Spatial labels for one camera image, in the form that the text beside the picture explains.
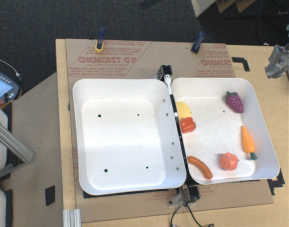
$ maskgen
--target black cable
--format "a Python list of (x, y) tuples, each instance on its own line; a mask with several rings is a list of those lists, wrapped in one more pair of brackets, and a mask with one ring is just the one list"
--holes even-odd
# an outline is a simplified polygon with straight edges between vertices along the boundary
[(9, 66), (9, 67), (15, 72), (16, 77), (17, 77), (17, 79), (18, 79), (20, 82), (23, 80), (22, 77), (21, 77), (21, 74), (18, 73), (18, 71), (17, 71), (12, 65), (10, 65), (9, 63), (7, 63), (7, 62), (5, 62), (5, 61), (3, 61), (3, 60), (1, 60), (1, 59), (0, 59), (0, 62), (2, 62), (3, 64)]
[(190, 209), (189, 205), (188, 205), (189, 202), (186, 202), (185, 206), (188, 208), (188, 210), (190, 211), (192, 217), (193, 217), (193, 220), (196, 222), (196, 224), (199, 226), (199, 227), (202, 227), (198, 222), (197, 220), (195, 219), (193, 213), (192, 213), (192, 210)]
[[(263, 15), (264, 11), (267, 10), (267, 9), (275, 9), (276, 10), (276, 14), (273, 14), (272, 16), (269, 14), (269, 15)], [(289, 16), (289, 12), (286, 12), (286, 11), (282, 11), (281, 9), (273, 6), (273, 5), (269, 5), (269, 6), (266, 6), (264, 8), (261, 8), (257, 17), (256, 17), (256, 20), (255, 20), (255, 30), (256, 30), (256, 36), (257, 36), (257, 40), (259, 42), (259, 44), (263, 44), (262, 40), (261, 40), (261, 35), (259, 33), (259, 26), (258, 26), (258, 22), (259, 21), (262, 21), (264, 22), (265, 24), (269, 25), (271, 27), (271, 34), (270, 34), (270, 38), (269, 38), (269, 42), (272, 40), (272, 36), (273, 36), (273, 32), (276, 31), (277, 33), (279, 33), (281, 36), (284, 36), (285, 35), (285, 30), (284, 29), (281, 29), (280, 27), (277, 26), (277, 23), (273, 23), (269, 20), (270, 17), (278, 17), (278, 21), (279, 19), (282, 18), (282, 16)]]
[(192, 210), (190, 209), (188, 203), (189, 203), (189, 202), (186, 202), (185, 204), (180, 205), (178, 208), (176, 208), (176, 210), (174, 211), (174, 213), (173, 213), (173, 215), (172, 215), (172, 217), (171, 217), (170, 227), (173, 227), (173, 219), (174, 219), (174, 216), (175, 216), (175, 214), (177, 213), (177, 211), (180, 209), (181, 206), (187, 207), (188, 210), (189, 210), (189, 212), (191, 213), (191, 215), (192, 215), (192, 217), (193, 217), (193, 220), (196, 222), (196, 224), (197, 224), (199, 227), (203, 227), (203, 226), (201, 226), (201, 225), (197, 222), (197, 220), (196, 220), (196, 218), (194, 217), (194, 215), (193, 215), (193, 213), (192, 213)]
[(176, 210), (174, 211), (173, 215), (172, 215), (172, 218), (171, 218), (171, 222), (170, 222), (170, 227), (173, 227), (173, 218), (174, 218), (174, 215), (177, 213), (177, 211), (180, 209), (181, 205), (176, 208)]

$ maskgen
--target white box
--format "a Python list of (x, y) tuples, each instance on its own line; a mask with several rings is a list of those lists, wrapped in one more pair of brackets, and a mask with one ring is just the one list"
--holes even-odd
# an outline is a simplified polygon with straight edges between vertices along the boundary
[[(196, 129), (182, 134), (186, 156), (208, 165), (213, 178), (188, 164), (199, 184), (273, 178), (279, 173), (253, 87), (238, 78), (178, 78), (172, 83), (176, 102), (188, 104)], [(235, 91), (244, 104), (233, 112), (225, 102)], [(81, 79), (73, 86), (79, 179), (91, 195), (177, 188), (187, 167), (166, 85), (155, 79)], [(241, 126), (256, 144), (256, 161), (241, 144)], [(224, 153), (238, 159), (236, 170), (223, 170)]]

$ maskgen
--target cardboard sheet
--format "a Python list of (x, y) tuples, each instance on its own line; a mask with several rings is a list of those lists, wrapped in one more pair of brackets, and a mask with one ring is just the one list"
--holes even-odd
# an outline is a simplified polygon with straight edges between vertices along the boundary
[[(76, 208), (82, 222), (171, 214), (168, 201), (176, 190), (143, 192), (104, 197), (84, 195), (78, 179), (77, 140), (72, 87), (83, 78), (153, 78), (161, 65), (171, 65), (172, 79), (181, 77), (234, 77), (225, 44), (202, 43), (199, 53), (192, 43), (104, 41), (104, 50), (95, 52), (96, 40), (66, 39), (72, 150)], [(273, 203), (267, 180), (198, 185), (200, 200), (192, 210), (211, 210)]]

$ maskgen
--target blue clamp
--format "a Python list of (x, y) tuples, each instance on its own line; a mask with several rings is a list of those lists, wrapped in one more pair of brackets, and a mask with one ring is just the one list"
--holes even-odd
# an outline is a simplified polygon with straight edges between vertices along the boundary
[(106, 31), (106, 28), (101, 27), (101, 30), (98, 35), (98, 41), (95, 44), (95, 51), (97, 53), (100, 53), (103, 50), (103, 38), (105, 36), (105, 31)]
[(197, 36), (197, 38), (193, 40), (193, 42), (195, 43), (193, 44), (191, 52), (194, 52), (196, 54), (199, 52), (200, 44), (204, 40), (204, 38), (205, 38), (205, 32), (201, 31), (199, 35)]

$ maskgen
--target toy tomato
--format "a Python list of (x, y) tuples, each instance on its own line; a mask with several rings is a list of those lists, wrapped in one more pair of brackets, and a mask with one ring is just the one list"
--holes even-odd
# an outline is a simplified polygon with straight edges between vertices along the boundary
[(220, 165), (225, 169), (225, 170), (235, 170), (238, 165), (238, 158), (237, 156), (231, 154), (231, 153), (226, 153), (224, 154), (221, 159), (220, 159)]
[(181, 131), (182, 133), (188, 133), (194, 131), (196, 128), (196, 124), (193, 121), (192, 117), (187, 117), (180, 121)]

